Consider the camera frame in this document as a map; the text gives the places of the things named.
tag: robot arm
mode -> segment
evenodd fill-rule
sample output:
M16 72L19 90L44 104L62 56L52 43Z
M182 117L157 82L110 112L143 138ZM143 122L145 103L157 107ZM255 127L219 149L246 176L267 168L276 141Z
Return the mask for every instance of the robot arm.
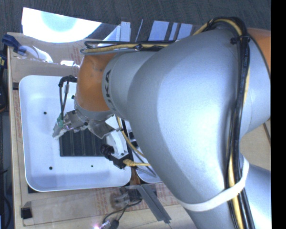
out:
M255 40L249 42L249 87L239 139L270 118L270 34L249 33ZM86 56L80 69L80 107L128 120L149 163L184 205L206 202L226 189L239 82L239 48L230 42L234 36L219 25L158 52ZM270 172L250 165L245 189L255 228L271 228ZM239 204L233 200L200 212L185 207L199 229L234 229L242 219L231 206Z

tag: white zip tie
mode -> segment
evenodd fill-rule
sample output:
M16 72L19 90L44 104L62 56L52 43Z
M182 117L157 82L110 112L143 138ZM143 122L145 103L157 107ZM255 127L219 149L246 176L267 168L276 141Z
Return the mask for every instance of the white zip tie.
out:
M249 162L244 157L244 164L242 169L242 178L237 182L233 187L229 187L228 189L220 192L215 197L210 200L198 203L198 204L187 204L177 199L180 205L182 205L185 209L194 212L201 212L213 209L231 199L236 197L245 187L245 182L247 179L247 175L249 172Z

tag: gray carpet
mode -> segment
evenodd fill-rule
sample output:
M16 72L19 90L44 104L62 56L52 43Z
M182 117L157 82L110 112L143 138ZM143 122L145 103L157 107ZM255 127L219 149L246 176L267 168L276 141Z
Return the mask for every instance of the gray carpet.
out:
M1 39L8 32L21 31L22 8L119 24L121 19L140 25L141 19L203 24L216 16L236 16L248 27L271 29L271 0L0 0ZM7 74L3 86L7 89ZM0 172L3 170L2 115L0 114ZM0 191L3 178L0 177ZM0 198L0 214L4 201Z

